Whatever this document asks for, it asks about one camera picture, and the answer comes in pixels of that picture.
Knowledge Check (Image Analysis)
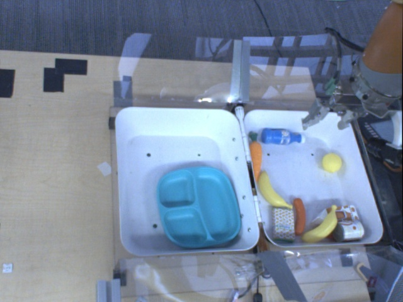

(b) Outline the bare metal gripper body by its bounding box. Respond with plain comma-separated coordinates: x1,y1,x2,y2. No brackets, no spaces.
327,75,401,119

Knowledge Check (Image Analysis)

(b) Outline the blue plastic bottle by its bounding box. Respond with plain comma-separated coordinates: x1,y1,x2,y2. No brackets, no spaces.
258,128,307,146

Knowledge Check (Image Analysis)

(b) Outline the yellow ball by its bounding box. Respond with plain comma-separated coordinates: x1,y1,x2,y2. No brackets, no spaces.
321,152,343,174

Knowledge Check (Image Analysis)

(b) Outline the white plastic tray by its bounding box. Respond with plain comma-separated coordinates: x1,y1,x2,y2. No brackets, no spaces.
243,109,385,249
114,106,261,257

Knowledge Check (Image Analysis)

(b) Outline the orange carrot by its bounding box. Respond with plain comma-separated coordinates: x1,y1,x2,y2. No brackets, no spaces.
248,131,263,182

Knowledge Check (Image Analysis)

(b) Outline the yellow banana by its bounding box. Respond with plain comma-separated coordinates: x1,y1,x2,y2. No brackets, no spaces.
301,204,339,244
258,171,293,210

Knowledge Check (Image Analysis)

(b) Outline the white and orange packet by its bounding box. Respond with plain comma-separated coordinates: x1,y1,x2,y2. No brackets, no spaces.
326,204,360,223

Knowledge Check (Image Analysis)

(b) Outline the red sausage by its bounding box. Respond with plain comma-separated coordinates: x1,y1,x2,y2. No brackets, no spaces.
292,198,307,236

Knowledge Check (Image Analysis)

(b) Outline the white and orange can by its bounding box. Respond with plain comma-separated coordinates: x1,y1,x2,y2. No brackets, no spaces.
332,220,365,243

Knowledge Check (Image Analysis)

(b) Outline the blue divided plate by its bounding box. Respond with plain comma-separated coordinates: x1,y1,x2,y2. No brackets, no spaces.
156,166,243,249

